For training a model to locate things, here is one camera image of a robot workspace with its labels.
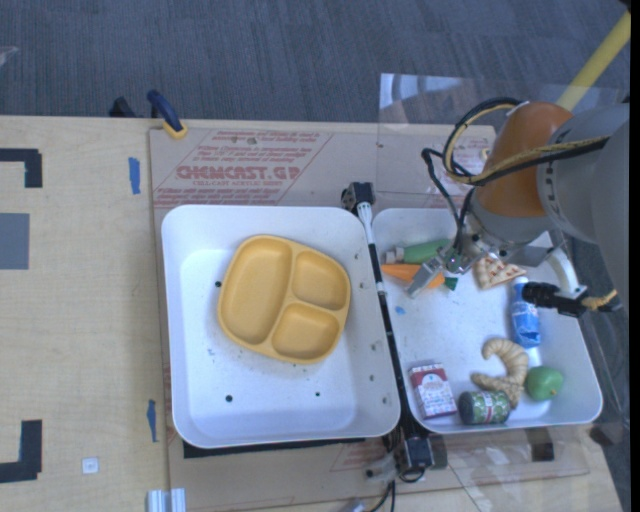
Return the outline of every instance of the black corner marker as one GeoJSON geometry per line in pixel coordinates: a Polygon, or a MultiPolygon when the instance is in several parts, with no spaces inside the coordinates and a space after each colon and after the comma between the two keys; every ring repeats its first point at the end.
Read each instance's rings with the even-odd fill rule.
{"type": "Polygon", "coordinates": [[[0,162],[24,162],[24,187],[42,188],[42,155],[37,149],[0,148],[0,162]]]}
{"type": "Polygon", "coordinates": [[[0,463],[0,483],[36,480],[42,471],[42,420],[22,422],[16,462],[0,463]]]}

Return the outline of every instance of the wooden tabletop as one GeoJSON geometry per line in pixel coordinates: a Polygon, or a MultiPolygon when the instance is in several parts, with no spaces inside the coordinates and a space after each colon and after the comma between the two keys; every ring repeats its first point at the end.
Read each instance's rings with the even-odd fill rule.
{"type": "MultiPolygon", "coordinates": [[[[187,123],[377,131],[357,124],[187,123]]],[[[3,510],[144,510],[148,491],[171,488],[148,144],[149,130],[159,127],[152,119],[0,117],[0,148],[42,155],[41,187],[25,186],[23,162],[0,161],[0,214],[28,220],[28,268],[0,268],[3,510]],[[139,163],[140,193],[129,159],[139,163]],[[29,454],[39,439],[38,466],[29,454]]],[[[547,512],[620,510],[602,450],[587,430],[577,434],[585,474],[418,494],[406,488],[396,510],[515,510],[518,503],[547,512]]],[[[242,493],[240,483],[238,501],[242,493]]],[[[273,510],[329,512],[343,504],[273,510]]]]}

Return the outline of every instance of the green vegetable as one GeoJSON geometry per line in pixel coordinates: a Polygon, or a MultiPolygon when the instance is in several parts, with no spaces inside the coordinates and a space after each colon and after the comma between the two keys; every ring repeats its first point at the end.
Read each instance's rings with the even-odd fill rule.
{"type": "Polygon", "coordinates": [[[563,384],[564,375],[549,366],[530,368],[524,381],[527,394],[539,402],[552,399],[560,392],[563,384]]]}

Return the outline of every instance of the gray carpet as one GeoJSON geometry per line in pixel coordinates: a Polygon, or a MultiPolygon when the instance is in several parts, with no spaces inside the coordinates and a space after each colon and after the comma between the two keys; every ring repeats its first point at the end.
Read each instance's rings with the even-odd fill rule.
{"type": "MultiPolygon", "coordinates": [[[[125,97],[149,117],[146,92],[157,89],[187,119],[377,122],[382,73],[568,84],[625,9],[616,0],[0,0],[0,47],[18,49],[0,67],[0,114],[106,117],[125,97]]],[[[629,44],[595,85],[630,92],[629,44]]],[[[608,291],[597,248],[571,249],[581,280],[608,291]]],[[[631,510],[628,316],[581,322],[606,399],[594,438],[631,510]]]]}

